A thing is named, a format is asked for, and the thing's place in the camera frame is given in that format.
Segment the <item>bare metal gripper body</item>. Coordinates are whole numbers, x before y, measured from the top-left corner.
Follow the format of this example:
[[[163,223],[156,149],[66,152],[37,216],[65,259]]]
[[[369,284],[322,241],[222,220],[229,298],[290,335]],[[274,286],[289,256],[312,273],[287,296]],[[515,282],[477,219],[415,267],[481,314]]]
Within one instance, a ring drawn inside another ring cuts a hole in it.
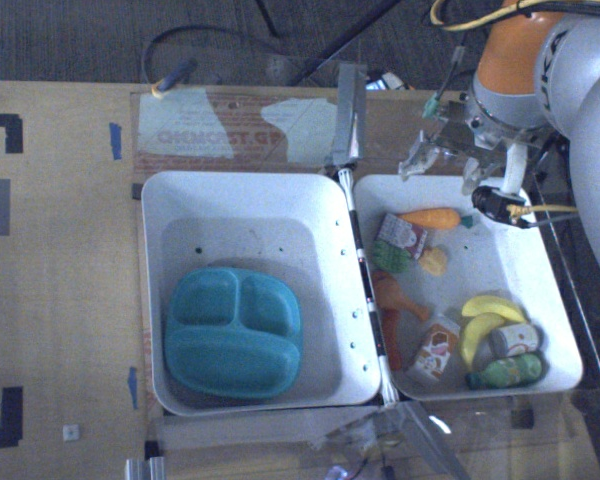
[[[439,117],[442,128],[433,143],[481,167],[502,167],[510,146],[538,148],[551,132],[533,95],[464,92],[448,102]]]

